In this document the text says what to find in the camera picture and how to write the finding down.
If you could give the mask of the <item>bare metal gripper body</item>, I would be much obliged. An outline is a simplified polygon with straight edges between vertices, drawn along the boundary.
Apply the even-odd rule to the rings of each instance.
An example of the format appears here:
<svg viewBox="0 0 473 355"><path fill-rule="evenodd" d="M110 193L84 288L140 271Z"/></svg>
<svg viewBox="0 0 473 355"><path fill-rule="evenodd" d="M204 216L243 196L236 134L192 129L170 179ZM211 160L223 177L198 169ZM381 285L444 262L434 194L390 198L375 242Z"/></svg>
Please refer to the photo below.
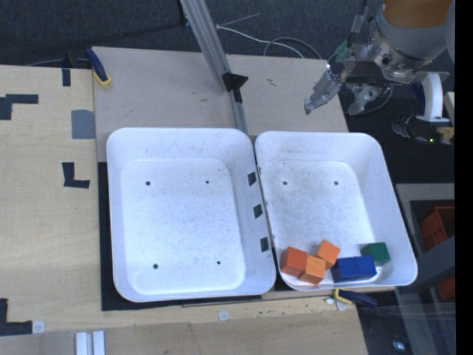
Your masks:
<svg viewBox="0 0 473 355"><path fill-rule="evenodd" d="M341 79L347 84L419 84L430 74L426 67L446 49L441 37L372 37L350 46L342 42L334 61L343 65Z"/></svg>

